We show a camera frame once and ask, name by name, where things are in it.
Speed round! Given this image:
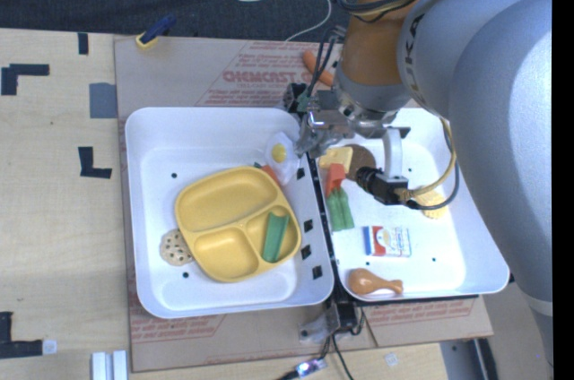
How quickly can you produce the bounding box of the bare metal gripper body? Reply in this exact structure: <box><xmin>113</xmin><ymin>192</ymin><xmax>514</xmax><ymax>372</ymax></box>
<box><xmin>299</xmin><ymin>89</ymin><xmax>399</xmax><ymax>149</ymax></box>

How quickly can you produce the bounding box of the yellow cheese wedge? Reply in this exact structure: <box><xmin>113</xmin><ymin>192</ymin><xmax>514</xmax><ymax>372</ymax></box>
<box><xmin>318</xmin><ymin>145</ymin><xmax>355</xmax><ymax>171</ymax></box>

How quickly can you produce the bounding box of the white fried egg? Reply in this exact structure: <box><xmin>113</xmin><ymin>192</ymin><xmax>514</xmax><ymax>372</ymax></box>
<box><xmin>264</xmin><ymin>131</ymin><xmax>301</xmax><ymax>187</ymax></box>

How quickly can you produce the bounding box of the orange pepper piece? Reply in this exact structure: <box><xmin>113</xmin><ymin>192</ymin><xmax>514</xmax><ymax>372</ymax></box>
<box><xmin>324</xmin><ymin>162</ymin><xmax>349</xmax><ymax>198</ymax></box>

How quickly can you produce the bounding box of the brown round patty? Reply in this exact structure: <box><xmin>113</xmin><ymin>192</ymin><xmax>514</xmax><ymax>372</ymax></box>
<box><xmin>341</xmin><ymin>142</ymin><xmax>378</xmax><ymax>183</ymax></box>

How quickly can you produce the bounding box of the small orange carrot green top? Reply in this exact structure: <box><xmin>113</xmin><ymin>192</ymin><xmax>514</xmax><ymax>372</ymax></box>
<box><xmin>253</xmin><ymin>161</ymin><xmax>283</xmax><ymax>187</ymax></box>

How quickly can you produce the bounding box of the green asparagus bundle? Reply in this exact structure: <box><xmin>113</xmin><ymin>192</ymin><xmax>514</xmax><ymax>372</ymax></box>
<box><xmin>326</xmin><ymin>186</ymin><xmax>356</xmax><ymax>233</ymax></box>

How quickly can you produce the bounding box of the yellow divided plate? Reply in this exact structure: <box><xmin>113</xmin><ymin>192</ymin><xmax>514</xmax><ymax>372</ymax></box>
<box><xmin>173</xmin><ymin>165</ymin><xmax>302</xmax><ymax>284</ymax></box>

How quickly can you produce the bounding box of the green celery stick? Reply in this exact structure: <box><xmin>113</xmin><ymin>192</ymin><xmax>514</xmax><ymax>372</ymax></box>
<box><xmin>261</xmin><ymin>211</ymin><xmax>291</xmax><ymax>263</ymax></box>

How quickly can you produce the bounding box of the white red blue carton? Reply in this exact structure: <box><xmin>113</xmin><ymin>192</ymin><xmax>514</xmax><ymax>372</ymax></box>
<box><xmin>361</xmin><ymin>225</ymin><xmax>413</xmax><ymax>259</ymax></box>

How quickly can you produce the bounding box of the yellow round cracker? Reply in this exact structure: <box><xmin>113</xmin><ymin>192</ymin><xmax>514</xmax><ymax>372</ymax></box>
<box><xmin>418</xmin><ymin>185</ymin><xmax>450</xmax><ymax>220</ymax></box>

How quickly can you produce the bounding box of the brown chicken drumstick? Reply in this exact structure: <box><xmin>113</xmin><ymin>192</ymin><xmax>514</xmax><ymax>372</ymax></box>
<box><xmin>347</xmin><ymin>267</ymin><xmax>404</xmax><ymax>298</ymax></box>

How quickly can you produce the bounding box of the brown cardboard board red print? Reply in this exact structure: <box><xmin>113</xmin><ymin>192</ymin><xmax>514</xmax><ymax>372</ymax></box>
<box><xmin>113</xmin><ymin>35</ymin><xmax>494</xmax><ymax>373</ymax></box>

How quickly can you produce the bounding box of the white plastic tray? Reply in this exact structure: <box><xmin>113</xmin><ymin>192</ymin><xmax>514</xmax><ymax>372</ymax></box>
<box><xmin>124</xmin><ymin>106</ymin><xmax>335</xmax><ymax>320</ymax></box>
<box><xmin>309</xmin><ymin>107</ymin><xmax>511</xmax><ymax>303</ymax></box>

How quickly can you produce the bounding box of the chocolate chip biscuit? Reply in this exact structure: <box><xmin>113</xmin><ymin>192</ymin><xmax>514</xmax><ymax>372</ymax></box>
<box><xmin>159</xmin><ymin>228</ymin><xmax>195</xmax><ymax>268</ymax></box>

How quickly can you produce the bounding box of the black cylinder on white bracket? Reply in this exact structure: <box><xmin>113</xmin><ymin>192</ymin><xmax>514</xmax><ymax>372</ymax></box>
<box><xmin>355</xmin><ymin>125</ymin><xmax>412</xmax><ymax>207</ymax></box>

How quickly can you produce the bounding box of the black block with thin wires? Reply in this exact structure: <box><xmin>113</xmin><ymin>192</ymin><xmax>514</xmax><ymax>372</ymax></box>
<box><xmin>329</xmin><ymin>298</ymin><xmax>361</xmax><ymax>331</ymax></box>

